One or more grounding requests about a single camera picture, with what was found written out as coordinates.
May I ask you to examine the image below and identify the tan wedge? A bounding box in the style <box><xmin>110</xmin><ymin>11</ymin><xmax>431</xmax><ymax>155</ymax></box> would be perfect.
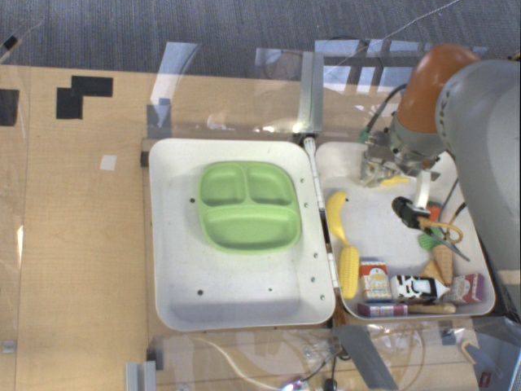
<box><xmin>418</xmin><ymin>258</ymin><xmax>447</xmax><ymax>287</ymax></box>

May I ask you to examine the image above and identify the black and white milk carton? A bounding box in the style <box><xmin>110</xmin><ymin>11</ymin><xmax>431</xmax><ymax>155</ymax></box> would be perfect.
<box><xmin>389</xmin><ymin>274</ymin><xmax>451</xmax><ymax>305</ymax></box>

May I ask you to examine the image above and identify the green divided plate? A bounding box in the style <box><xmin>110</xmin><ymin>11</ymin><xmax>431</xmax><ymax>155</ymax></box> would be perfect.
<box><xmin>197</xmin><ymin>160</ymin><xmax>304</xmax><ymax>256</ymax></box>

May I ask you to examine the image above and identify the white plastic tray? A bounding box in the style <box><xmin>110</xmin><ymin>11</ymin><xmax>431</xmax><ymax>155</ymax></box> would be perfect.
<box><xmin>148</xmin><ymin>138</ymin><xmax>337</xmax><ymax>333</ymax></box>
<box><xmin>315</xmin><ymin>141</ymin><xmax>497</xmax><ymax>322</ymax></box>

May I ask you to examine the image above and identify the pink and white carton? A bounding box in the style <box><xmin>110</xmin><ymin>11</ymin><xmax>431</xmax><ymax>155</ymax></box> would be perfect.
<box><xmin>446</xmin><ymin>273</ymin><xmax>487</xmax><ymax>306</ymax></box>

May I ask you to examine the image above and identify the yellow banana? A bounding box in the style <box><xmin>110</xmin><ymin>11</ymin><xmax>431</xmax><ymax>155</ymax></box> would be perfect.
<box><xmin>325</xmin><ymin>190</ymin><xmax>351</xmax><ymax>246</ymax></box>

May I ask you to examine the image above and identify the red and white carton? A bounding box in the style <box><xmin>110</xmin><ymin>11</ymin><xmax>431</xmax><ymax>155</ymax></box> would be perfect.
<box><xmin>359</xmin><ymin>258</ymin><xmax>393</xmax><ymax>304</ymax></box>

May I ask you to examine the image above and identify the tan bread stick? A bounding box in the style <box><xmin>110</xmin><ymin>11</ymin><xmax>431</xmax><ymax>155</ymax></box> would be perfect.
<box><xmin>406</xmin><ymin>302</ymin><xmax>458</xmax><ymax>316</ymax></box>

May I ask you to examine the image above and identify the green round toy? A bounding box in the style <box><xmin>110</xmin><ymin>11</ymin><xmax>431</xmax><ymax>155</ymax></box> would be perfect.
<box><xmin>418</xmin><ymin>228</ymin><xmax>445</xmax><ymax>253</ymax></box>

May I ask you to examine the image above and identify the yellow corn cob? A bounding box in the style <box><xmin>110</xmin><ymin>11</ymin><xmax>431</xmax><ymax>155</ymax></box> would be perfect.
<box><xmin>338</xmin><ymin>245</ymin><xmax>361</xmax><ymax>301</ymax></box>

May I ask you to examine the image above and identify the tan ice cream cone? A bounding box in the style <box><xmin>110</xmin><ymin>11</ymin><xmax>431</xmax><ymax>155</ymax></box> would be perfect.
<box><xmin>431</xmin><ymin>242</ymin><xmax>454</xmax><ymax>287</ymax></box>

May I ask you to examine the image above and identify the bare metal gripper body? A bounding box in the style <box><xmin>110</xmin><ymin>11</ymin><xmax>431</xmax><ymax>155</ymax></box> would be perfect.
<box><xmin>363</xmin><ymin>130</ymin><xmax>441</xmax><ymax>178</ymax></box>

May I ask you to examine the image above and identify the thin black and white rod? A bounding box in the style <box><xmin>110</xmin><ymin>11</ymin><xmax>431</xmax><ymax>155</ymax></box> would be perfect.
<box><xmin>303</xmin><ymin>136</ymin><xmax>341</xmax><ymax>291</ymax></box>

